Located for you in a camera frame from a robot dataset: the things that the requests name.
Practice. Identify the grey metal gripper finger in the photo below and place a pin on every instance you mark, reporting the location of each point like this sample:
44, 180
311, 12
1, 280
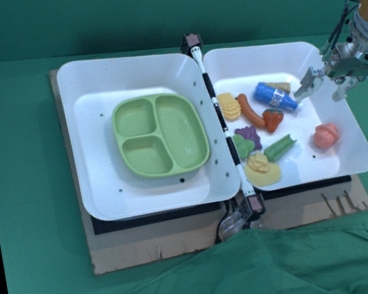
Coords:
308, 83
344, 88

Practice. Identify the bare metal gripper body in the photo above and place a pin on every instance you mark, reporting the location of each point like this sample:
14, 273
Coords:
348, 59

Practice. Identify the blue toy bottle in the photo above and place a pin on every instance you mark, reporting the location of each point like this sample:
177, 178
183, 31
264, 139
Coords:
268, 94

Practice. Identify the red toy strawberry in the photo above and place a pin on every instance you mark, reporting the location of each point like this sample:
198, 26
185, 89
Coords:
273, 119

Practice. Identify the pink toy food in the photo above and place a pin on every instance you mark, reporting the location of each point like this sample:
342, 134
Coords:
325, 136

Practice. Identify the orange toy sausage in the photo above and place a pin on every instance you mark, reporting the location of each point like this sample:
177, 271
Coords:
251, 113

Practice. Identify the white plastic tray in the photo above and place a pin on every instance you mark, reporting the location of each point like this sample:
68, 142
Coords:
348, 156
84, 83

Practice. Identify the green toy celery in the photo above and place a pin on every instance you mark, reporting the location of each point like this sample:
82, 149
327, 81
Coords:
279, 148

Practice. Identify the purple toy grapes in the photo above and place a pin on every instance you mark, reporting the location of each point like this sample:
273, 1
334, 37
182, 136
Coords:
251, 132

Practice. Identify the yellow toy corn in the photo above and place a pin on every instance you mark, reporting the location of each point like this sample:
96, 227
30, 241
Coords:
229, 106

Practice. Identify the green toy leaf vegetable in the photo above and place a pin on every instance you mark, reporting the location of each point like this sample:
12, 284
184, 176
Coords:
243, 146

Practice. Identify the yellow toy food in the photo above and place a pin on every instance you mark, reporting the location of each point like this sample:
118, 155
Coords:
262, 171

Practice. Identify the thin black and white rod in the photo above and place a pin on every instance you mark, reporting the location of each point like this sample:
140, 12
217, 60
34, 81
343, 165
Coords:
209, 85

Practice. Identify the green divided plate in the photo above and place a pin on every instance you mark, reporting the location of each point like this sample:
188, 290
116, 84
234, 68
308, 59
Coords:
180, 126

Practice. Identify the green cloth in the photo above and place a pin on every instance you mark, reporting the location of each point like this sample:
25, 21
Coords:
262, 270

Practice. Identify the brown cardboard board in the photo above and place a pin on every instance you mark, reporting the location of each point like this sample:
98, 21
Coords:
151, 240

